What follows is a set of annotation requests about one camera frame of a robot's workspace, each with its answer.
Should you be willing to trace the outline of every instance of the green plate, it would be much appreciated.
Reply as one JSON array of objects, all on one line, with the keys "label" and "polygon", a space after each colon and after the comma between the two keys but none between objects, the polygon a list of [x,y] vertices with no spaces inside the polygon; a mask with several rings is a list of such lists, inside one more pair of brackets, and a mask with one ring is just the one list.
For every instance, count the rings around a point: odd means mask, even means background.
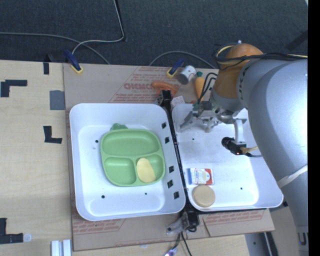
[{"label": "green plate", "polygon": [[[103,135],[100,152],[104,173],[117,186],[143,186],[161,180],[165,175],[165,158],[158,137],[146,129],[111,129]],[[140,158],[149,160],[156,177],[143,182],[137,174]]]}]

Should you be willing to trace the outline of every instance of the white tape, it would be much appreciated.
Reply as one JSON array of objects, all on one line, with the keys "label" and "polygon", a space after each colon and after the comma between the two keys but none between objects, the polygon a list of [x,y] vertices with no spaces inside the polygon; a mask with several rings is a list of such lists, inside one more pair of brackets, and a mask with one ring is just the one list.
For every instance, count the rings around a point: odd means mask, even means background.
[{"label": "white tape", "polygon": [[290,182],[294,181],[296,178],[298,178],[301,174],[305,173],[308,171],[308,165],[306,164],[305,166],[303,166],[302,168],[300,168],[299,170],[297,170],[296,172],[294,172],[293,174],[289,175],[289,176],[285,176],[282,179],[280,179],[277,184],[279,186],[279,188],[281,189],[282,187],[284,187],[285,185],[289,184]]}]

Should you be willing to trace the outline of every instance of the cardboard box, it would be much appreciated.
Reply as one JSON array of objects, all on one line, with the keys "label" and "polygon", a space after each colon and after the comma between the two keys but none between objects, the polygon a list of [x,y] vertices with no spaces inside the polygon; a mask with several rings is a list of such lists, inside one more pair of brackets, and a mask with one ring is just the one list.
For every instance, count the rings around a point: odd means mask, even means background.
[{"label": "cardboard box", "polygon": [[[83,72],[75,73],[63,64],[68,162],[72,207],[73,250],[121,247],[175,241],[176,234],[167,234],[166,226],[179,214],[135,217],[104,221],[88,221],[80,217],[75,205],[73,161],[69,112],[80,103],[152,103],[158,90],[152,81],[161,80],[178,89],[177,99],[186,103],[196,100],[193,83],[181,85],[168,78],[167,67],[82,64]],[[212,69],[198,69],[205,76]],[[203,213],[196,232],[187,232],[187,239],[200,239],[274,230],[268,209],[235,212]]]}]

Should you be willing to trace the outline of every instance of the brown circular object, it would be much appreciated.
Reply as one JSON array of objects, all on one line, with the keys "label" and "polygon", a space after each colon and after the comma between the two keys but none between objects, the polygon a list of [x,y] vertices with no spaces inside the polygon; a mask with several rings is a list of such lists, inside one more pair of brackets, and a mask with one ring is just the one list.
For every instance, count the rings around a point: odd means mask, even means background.
[{"label": "brown circular object", "polygon": [[194,202],[200,207],[209,207],[216,200],[214,190],[208,185],[198,185],[192,191]]}]

